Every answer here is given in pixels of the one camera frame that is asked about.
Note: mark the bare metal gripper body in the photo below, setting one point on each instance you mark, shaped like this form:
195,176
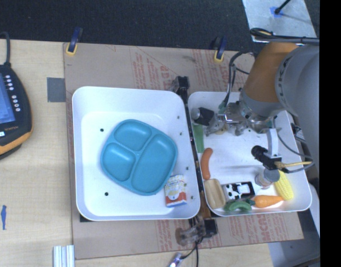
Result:
242,115

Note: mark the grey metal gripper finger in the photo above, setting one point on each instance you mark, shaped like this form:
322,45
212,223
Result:
217,126
240,129

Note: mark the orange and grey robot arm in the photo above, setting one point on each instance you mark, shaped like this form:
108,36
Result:
295,76

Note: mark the black bottle with grey cap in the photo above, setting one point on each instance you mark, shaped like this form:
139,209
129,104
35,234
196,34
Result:
205,115

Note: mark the white plastic tray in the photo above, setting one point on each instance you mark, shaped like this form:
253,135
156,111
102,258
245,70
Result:
92,177
237,157

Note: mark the orange sausage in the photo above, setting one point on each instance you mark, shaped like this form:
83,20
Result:
206,163

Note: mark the small can with grey lid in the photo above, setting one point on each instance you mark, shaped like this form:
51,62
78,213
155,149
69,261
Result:
266,178

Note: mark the black and white carton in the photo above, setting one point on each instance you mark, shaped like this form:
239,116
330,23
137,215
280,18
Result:
238,190

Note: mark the tan bread bun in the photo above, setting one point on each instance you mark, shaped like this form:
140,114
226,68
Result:
214,193

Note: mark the yellow corn cob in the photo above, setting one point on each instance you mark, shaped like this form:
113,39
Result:
284,186

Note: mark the orange carrot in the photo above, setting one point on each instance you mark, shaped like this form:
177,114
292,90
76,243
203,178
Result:
266,201

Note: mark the orange and white carton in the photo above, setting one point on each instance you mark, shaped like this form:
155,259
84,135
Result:
175,190

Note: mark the green curved vegetable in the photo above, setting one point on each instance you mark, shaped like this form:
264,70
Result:
237,206

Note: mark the blue divided plate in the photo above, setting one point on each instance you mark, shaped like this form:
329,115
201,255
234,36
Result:
139,157

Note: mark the brown cardboard board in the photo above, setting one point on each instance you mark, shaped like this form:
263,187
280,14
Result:
117,65

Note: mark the black cylinder on white bracket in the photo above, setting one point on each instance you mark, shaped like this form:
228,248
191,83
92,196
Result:
271,160

